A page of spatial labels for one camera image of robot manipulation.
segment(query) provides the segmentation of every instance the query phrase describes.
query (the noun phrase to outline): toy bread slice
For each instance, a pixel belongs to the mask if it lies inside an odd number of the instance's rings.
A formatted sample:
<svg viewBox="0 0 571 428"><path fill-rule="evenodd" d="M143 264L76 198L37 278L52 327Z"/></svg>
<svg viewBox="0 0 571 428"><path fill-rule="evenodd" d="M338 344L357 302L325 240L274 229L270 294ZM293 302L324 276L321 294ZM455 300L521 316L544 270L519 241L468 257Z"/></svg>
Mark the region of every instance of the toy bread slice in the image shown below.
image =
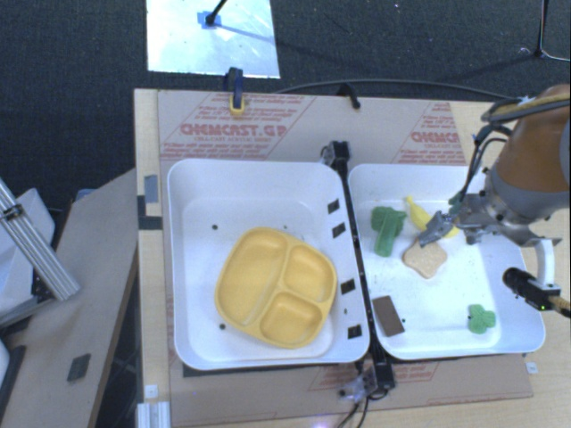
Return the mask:
<svg viewBox="0 0 571 428"><path fill-rule="evenodd" d="M425 279L434 276L446 258L446 251L438 243L429 243L425 247L420 247L418 240L415 240L402 255L404 264L417 271Z"/></svg>

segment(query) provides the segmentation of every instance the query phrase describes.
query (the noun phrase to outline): green toy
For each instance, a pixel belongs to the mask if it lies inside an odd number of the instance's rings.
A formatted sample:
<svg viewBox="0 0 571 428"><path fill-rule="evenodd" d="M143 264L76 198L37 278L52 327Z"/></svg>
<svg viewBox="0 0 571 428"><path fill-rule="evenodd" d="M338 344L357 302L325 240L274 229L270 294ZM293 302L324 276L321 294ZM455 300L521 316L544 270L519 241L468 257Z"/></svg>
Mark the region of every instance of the green toy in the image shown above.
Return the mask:
<svg viewBox="0 0 571 428"><path fill-rule="evenodd" d="M390 257L394 238L402 231L407 213L388 206L377 206L371 213L371 226L378 232L375 240L375 254Z"/></svg>
<svg viewBox="0 0 571 428"><path fill-rule="evenodd" d="M492 310L485 310L481 304L472 304L468 307L470 320L468 329L475 334L484 334L488 328L496 326L496 315Z"/></svg>

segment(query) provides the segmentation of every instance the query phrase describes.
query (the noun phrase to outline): cardboard sheet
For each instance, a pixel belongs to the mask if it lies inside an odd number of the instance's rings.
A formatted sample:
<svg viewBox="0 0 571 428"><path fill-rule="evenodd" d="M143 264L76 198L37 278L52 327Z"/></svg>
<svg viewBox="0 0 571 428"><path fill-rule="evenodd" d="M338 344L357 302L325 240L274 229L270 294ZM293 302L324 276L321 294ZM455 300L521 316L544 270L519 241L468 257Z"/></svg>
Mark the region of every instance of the cardboard sheet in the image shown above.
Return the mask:
<svg viewBox="0 0 571 428"><path fill-rule="evenodd" d="M161 196L166 174L183 158L318 161L322 147L346 140L350 168L364 162L463 165L459 134L447 102L247 94L246 111L228 111L227 93L160 91L157 120ZM169 214L162 202L163 218ZM163 233L169 233L163 220ZM352 402L338 391L356 376L353 365L199 373L184 368L173 346L170 247L164 241L170 401L173 426L196 426L344 413ZM394 366L397 388L371 405L381 408L456 404L532 395L521 356L463 358Z"/></svg>

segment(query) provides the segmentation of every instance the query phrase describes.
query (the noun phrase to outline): wooden table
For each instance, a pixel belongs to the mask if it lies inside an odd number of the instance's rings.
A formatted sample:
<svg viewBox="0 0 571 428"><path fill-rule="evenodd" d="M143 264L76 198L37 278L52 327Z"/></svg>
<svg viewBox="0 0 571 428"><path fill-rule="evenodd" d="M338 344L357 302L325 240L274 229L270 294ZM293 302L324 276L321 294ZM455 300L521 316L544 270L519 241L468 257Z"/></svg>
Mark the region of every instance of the wooden table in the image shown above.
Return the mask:
<svg viewBox="0 0 571 428"><path fill-rule="evenodd" d="M94 427L137 274L135 171L74 203L57 254L81 290L6 338L26 348L3 428ZM68 380L74 359L85 375Z"/></svg>
<svg viewBox="0 0 571 428"><path fill-rule="evenodd" d="M458 129L462 148L469 157L472 152L472 138L480 127L481 114L489 103L452 102L451 112ZM136 94L137 122L137 194L145 195L145 173L159 171L159 130L157 101L154 91L139 91ZM493 161L498 149L491 149L486 157ZM161 206L157 202L143 205L147 217L160 216ZM557 212L549 222L537 224L536 233L563 238L555 250L557 260L556 282L569 298L569 211ZM524 252L529 270L534 272L534 255ZM143 338L143 374L145 402L170 400L170 378L167 350L167 320L165 302L165 275L163 241L160 234L142 230L139 233L139 257L141 276L141 309ZM536 427L545 425L567 425L571 420L571 340L568 319L555 313L543 315L547 339L543 347L530 354L526 361L537 374L530 376L534 396L530 399L505 399L477 404L461 404L438 407L419 407L395 410L371 410L364 426L407 426L415 427ZM335 427L343 415L289 418L241 424L224 424L227 427ZM356 426L353 421L349 426Z"/></svg>

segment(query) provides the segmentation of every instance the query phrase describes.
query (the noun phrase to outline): blue clamp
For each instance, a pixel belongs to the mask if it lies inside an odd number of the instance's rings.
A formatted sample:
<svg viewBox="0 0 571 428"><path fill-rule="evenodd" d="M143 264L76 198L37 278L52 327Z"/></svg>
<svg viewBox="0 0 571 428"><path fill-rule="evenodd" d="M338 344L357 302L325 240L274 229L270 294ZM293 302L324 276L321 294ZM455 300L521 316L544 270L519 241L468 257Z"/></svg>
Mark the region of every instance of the blue clamp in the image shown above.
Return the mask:
<svg viewBox="0 0 571 428"><path fill-rule="evenodd" d="M210 24L208 23L208 21L211 20L209 16L211 16L211 12L208 11L202 11L196 14L196 19L203 29L215 29L216 27L220 27L222 25L222 19L218 14L214 17L214 20L212 20Z"/></svg>
<svg viewBox="0 0 571 428"><path fill-rule="evenodd" d="M244 72L239 68L231 67L228 73L224 75L224 90L230 90L233 87L233 94L229 98L230 113L239 116L244 113Z"/></svg>

